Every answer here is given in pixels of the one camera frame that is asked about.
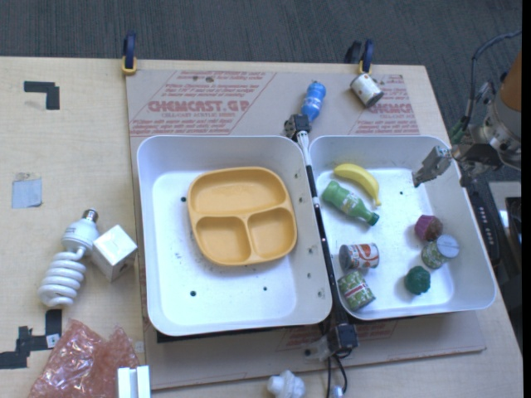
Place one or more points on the white spiral light bulb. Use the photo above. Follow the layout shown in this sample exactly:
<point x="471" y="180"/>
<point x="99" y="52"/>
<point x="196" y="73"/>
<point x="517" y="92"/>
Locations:
<point x="66" y="268"/>

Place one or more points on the pink bubble wrap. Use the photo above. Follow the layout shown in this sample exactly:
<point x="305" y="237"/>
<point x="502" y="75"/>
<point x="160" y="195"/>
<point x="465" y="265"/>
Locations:
<point x="79" y="363"/>

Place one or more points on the green broccoli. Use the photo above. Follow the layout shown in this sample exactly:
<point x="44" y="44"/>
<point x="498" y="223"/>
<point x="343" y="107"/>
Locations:
<point x="417" y="280"/>

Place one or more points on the yellow banana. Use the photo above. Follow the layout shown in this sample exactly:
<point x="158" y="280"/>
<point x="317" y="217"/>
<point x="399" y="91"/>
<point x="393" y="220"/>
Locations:
<point x="361" y="176"/>

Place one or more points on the yellow divided plate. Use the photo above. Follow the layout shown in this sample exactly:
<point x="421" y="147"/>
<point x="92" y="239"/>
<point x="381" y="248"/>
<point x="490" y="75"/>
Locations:
<point x="240" y="193"/>

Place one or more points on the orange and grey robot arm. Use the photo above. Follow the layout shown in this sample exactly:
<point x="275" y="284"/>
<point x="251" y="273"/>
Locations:
<point x="511" y="85"/>

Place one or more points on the white lumpy plastic object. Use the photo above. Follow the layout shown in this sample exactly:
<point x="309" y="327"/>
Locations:
<point x="286" y="386"/>

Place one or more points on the white rectangular block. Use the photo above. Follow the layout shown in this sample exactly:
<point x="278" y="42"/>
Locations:
<point x="132" y="384"/>

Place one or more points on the white can with orange dots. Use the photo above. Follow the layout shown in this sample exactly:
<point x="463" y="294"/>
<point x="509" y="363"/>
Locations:
<point x="365" y="89"/>

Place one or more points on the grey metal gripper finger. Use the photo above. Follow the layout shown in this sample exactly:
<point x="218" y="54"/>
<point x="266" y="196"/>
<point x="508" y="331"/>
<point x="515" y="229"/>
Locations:
<point x="431" y="166"/>

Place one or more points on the green can with white lid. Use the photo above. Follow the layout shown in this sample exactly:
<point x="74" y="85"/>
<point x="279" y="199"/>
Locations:
<point x="437" y="253"/>

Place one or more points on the blue bottle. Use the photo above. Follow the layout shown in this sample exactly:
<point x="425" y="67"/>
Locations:
<point x="313" y="100"/>

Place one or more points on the white cube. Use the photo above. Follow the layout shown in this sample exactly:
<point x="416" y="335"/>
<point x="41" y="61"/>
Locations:
<point x="114" y="251"/>

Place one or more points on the brown cardboard board red print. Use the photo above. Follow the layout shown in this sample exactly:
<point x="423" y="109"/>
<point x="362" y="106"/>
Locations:
<point x="257" y="98"/>

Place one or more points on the thin black and white rod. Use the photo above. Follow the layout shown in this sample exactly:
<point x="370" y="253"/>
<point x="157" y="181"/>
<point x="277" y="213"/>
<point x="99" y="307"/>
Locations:
<point x="319" y="218"/>

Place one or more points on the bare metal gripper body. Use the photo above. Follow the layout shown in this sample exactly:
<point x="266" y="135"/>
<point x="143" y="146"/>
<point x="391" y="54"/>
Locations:
<point x="493" y="149"/>

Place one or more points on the green bottle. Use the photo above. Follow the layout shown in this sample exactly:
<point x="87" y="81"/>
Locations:
<point x="344" y="199"/>

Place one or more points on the red and white can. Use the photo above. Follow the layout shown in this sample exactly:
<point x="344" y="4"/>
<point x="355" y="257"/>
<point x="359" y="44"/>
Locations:
<point x="361" y="256"/>

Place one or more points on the green and red can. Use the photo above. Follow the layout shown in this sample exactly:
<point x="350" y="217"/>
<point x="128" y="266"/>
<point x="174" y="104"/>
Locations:
<point x="356" y="290"/>

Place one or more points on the white plastic tray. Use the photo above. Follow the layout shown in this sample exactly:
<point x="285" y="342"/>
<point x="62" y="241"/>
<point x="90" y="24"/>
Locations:
<point x="232" y="301"/>
<point x="398" y="301"/>

